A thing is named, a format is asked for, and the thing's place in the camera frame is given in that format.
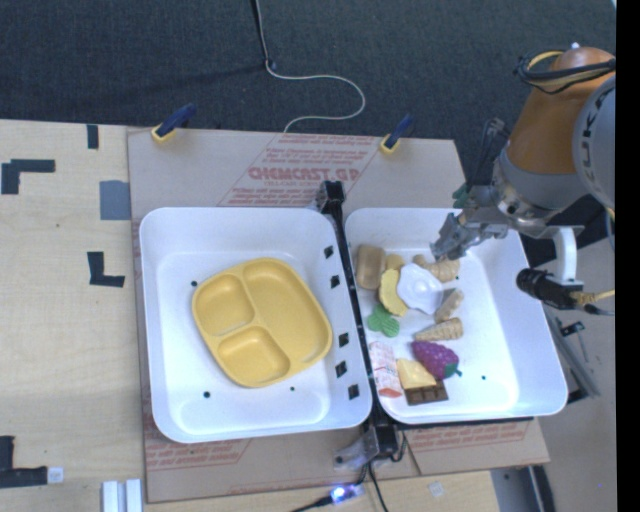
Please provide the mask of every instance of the table surface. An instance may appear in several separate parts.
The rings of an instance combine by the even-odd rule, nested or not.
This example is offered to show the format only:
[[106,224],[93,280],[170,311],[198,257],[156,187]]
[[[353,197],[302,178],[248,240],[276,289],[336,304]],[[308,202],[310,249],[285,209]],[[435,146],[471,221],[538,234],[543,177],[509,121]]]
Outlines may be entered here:
[[[101,221],[99,183],[128,182],[127,129],[0,122],[2,163],[53,159],[55,177],[20,173],[0,195],[0,435],[15,436],[14,467],[58,466],[64,482],[0,490],[0,510],[100,510],[107,480],[144,481],[131,222]],[[89,285],[88,252],[124,286]],[[345,510],[382,510],[371,481]],[[498,511],[488,471],[380,482],[389,510]],[[145,510],[287,511],[325,496],[311,488]]]

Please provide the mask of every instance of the blue and yellow clamp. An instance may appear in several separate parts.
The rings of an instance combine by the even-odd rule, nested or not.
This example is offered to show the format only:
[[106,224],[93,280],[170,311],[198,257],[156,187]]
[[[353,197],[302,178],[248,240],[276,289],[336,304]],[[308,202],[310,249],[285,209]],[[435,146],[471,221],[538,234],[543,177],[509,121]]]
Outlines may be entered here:
[[380,141],[380,150],[387,155],[393,153],[400,145],[400,137],[402,137],[412,125],[413,117],[407,114],[395,129]]
[[176,128],[184,128],[189,124],[189,120],[195,115],[196,106],[193,103],[188,103],[184,107],[180,107],[162,124],[159,124],[151,130],[151,136],[156,142],[166,142],[176,133]]

